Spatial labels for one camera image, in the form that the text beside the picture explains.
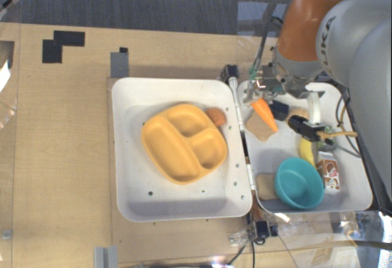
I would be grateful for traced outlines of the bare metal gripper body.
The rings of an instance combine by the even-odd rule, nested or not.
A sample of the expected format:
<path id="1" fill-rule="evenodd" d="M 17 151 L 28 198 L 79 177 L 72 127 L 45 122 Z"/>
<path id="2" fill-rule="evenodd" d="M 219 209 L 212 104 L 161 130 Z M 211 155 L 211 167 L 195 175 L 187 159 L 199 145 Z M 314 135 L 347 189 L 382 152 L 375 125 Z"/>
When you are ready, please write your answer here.
<path id="1" fill-rule="evenodd" d="M 260 70 L 260 89 L 306 99 L 310 95 L 306 85 L 313 82 L 322 71 L 319 64 L 263 65 Z"/>

